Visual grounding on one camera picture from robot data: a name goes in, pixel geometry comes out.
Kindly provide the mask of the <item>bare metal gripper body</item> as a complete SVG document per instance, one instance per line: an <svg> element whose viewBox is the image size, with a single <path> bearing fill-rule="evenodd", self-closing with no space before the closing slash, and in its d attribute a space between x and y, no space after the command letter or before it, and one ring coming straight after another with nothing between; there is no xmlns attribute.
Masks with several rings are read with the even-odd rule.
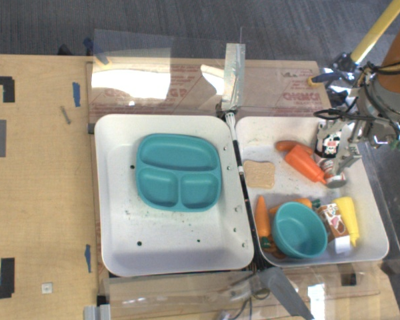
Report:
<svg viewBox="0 0 400 320"><path fill-rule="evenodd" d="M349 141L400 147L400 93L386 88L355 88L349 96L356 98L358 116Z"/></svg>

